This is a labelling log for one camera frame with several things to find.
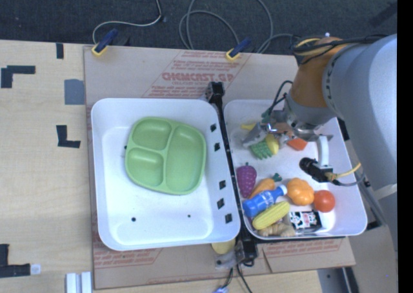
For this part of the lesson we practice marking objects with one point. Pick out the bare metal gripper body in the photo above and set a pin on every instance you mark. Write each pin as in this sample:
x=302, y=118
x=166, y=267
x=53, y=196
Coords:
x=301, y=130

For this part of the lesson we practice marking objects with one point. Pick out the brown cardboard board red print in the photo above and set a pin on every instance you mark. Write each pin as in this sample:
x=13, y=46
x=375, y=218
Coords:
x=145, y=72

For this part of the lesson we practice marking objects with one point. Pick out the orange toy pumpkin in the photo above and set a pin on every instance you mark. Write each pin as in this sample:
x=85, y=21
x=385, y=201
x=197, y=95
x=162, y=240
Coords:
x=300, y=192

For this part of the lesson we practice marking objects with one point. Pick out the blue toy bottle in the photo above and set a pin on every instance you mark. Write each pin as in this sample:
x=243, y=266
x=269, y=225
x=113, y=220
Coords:
x=258, y=203

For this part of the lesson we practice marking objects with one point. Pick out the black cylinder on white bracket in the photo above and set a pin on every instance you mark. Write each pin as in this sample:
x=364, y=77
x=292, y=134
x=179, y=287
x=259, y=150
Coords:
x=314, y=169

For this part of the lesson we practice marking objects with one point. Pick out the red toy tomato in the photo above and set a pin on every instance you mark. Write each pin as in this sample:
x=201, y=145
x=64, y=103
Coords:
x=324, y=201

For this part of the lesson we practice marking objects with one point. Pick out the cow print milk carton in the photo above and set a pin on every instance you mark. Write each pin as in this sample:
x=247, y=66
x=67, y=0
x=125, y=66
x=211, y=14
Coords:
x=305, y=220

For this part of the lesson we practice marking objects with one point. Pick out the green divided plate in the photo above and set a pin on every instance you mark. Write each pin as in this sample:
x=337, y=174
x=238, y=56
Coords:
x=180, y=162

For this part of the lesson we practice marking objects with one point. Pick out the thin black rod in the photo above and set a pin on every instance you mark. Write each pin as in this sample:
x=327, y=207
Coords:
x=227, y=143

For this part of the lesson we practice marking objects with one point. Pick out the purple toy grapes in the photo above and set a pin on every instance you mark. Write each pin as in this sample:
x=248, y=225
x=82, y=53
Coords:
x=246, y=178

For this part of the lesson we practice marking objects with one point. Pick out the yellow fruit with green leaves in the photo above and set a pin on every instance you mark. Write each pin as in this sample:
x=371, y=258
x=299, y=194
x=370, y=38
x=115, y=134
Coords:
x=263, y=150

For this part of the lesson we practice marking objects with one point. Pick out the white plastic tray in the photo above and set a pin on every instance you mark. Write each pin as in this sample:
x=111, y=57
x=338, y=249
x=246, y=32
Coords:
x=290, y=164
x=155, y=220

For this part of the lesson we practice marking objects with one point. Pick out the orange toy carrot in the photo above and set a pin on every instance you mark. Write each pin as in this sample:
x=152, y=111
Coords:
x=264, y=185

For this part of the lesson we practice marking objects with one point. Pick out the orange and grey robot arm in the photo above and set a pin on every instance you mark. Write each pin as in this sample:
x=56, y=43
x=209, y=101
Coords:
x=361, y=91

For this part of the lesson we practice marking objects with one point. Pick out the yellow banana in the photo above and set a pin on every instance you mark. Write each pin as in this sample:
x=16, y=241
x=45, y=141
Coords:
x=248, y=126

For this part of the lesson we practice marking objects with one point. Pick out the yellow toy corn cob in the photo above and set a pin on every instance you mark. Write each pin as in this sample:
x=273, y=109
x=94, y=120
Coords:
x=271, y=216

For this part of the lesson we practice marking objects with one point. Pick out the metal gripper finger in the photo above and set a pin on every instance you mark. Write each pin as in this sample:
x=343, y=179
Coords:
x=284, y=140
x=255, y=135

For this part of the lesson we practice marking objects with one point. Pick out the tan toy croissant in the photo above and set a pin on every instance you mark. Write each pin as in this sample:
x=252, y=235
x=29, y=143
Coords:
x=277, y=230

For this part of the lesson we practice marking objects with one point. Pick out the orange toy wedge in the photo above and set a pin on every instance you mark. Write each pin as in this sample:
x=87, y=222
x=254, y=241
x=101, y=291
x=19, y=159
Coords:
x=297, y=144

